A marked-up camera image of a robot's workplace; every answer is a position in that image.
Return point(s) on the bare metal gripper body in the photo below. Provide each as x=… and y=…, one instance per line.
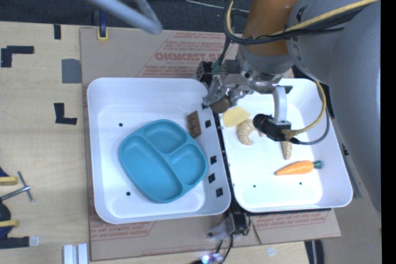
x=235, y=78

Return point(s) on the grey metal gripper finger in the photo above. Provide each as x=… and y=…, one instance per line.
x=212, y=97
x=236, y=96

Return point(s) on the brown round toy food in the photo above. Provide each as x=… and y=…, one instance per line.
x=220, y=105

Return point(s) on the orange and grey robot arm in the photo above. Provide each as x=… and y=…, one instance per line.
x=346, y=77

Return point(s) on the yellow potato chip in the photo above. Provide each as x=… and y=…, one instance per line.
x=232, y=118

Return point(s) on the brown chocolate bar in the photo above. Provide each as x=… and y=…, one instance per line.
x=194, y=124

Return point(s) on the beige croissant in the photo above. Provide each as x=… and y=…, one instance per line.
x=244, y=134

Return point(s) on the cream cone-shaped toy food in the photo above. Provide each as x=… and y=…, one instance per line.
x=287, y=150

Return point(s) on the blue divided plate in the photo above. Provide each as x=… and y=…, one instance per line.
x=154, y=164

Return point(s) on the orange carrot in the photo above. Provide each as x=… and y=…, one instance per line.
x=295, y=167

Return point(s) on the brown cardboard board red print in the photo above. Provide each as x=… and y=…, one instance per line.
x=123, y=52

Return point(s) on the white plastic tray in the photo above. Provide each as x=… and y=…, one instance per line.
x=278, y=194
x=108, y=148

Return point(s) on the black cylinder on white bracket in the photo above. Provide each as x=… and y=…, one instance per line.
x=272, y=128

